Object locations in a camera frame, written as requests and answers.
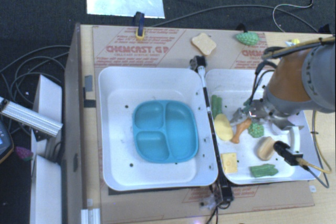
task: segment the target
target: multimeter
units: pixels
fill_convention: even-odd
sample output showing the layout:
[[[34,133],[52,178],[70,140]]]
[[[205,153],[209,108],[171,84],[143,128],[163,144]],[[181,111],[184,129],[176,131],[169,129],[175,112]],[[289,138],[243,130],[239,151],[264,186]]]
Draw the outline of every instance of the multimeter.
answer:
[[[14,150],[14,144],[11,135],[6,126],[0,120],[0,163],[2,163]]]

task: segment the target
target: blue clamp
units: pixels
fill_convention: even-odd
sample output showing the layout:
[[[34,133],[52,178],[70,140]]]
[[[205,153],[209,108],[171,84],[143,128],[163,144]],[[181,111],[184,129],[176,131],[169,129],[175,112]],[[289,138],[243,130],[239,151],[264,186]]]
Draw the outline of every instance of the blue clamp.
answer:
[[[143,40],[145,38],[145,29],[143,28],[145,22],[145,14],[137,12],[133,17],[133,26],[138,26],[135,32],[137,40]]]

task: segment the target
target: white tray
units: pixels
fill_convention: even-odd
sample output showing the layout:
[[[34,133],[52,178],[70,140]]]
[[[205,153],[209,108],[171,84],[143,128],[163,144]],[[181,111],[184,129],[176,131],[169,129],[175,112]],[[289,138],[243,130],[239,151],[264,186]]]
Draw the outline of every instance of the white tray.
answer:
[[[99,74],[103,175],[115,190],[195,187],[217,178],[215,152],[200,77],[190,69],[108,67]],[[145,161],[135,149],[132,113],[140,103],[175,100],[194,113],[198,152],[178,164]]]
[[[265,74],[261,85],[267,85],[271,76],[271,72]],[[254,77],[254,70],[213,69],[207,73],[206,82],[209,97],[215,94],[223,99],[222,112],[229,120],[233,117],[234,112],[239,107],[242,108],[243,103],[250,97]],[[261,98],[263,96],[262,94],[263,89],[259,87],[255,93],[254,99]],[[299,115],[293,115],[289,117],[288,120],[295,125],[303,126],[303,129],[300,130],[300,152],[303,153],[304,159],[318,166],[317,155],[314,150],[313,140],[304,113],[301,112]],[[272,130],[270,124],[265,124],[264,128],[265,136],[271,136],[275,141],[280,140],[290,145],[291,141],[289,133],[277,135]],[[235,184],[247,185],[314,179],[309,172],[302,169],[300,166],[290,166],[287,164],[277,153],[274,153],[269,161],[260,160],[256,155],[256,150],[260,142],[262,142],[262,137],[253,138],[248,134],[247,130],[241,134],[239,144],[223,141],[219,137],[217,138],[217,142],[220,153],[237,154],[238,172],[226,174],[227,179]],[[252,177],[249,167],[265,163],[274,164],[276,169],[279,170],[279,173],[270,177]],[[320,172],[315,169],[313,171],[317,175],[320,174]]]

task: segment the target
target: dark floor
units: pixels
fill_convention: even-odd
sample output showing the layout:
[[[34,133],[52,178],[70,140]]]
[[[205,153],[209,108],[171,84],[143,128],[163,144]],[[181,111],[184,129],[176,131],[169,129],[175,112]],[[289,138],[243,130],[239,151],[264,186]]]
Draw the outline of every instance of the dark floor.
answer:
[[[276,6],[281,3],[308,5],[310,0],[163,0],[166,20],[196,12],[201,9],[222,5],[253,4]],[[277,20],[288,32],[314,33],[321,26],[330,24],[335,33],[335,0],[314,0],[309,9],[284,7],[296,16],[304,19],[313,29],[296,18],[277,13]],[[146,19],[150,26],[163,19]],[[52,45],[70,45],[76,22],[83,24],[130,25],[129,17],[95,16],[86,14],[86,0],[0,0],[0,73],[8,83],[12,83],[15,70],[23,60],[3,70],[20,56],[35,49]],[[249,30],[279,31],[272,21],[272,10],[260,7],[222,8],[202,13],[186,19],[169,23],[167,27],[235,29],[239,23],[245,23]],[[67,49],[53,49],[38,52],[35,55],[55,56]],[[65,63],[66,58],[59,60]],[[41,61],[35,60],[32,66]],[[42,71],[54,74],[62,80],[62,69],[52,64],[43,66]],[[36,78],[27,78],[21,90],[31,101],[34,99]],[[10,98],[6,84],[0,80],[0,96]],[[30,107],[18,97],[17,102]],[[12,134],[15,145],[29,148],[30,137],[24,132]],[[29,222],[30,202],[30,163],[23,162],[12,154],[0,164],[0,224],[25,224]]]

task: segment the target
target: blue bowl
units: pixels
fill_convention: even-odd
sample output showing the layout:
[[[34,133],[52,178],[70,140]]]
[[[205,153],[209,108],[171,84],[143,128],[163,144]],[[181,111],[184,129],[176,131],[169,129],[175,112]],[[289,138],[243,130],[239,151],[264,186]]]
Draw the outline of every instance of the blue bowl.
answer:
[[[185,162],[198,151],[194,114],[182,102],[154,100],[138,105],[133,135],[136,150],[149,162]]]

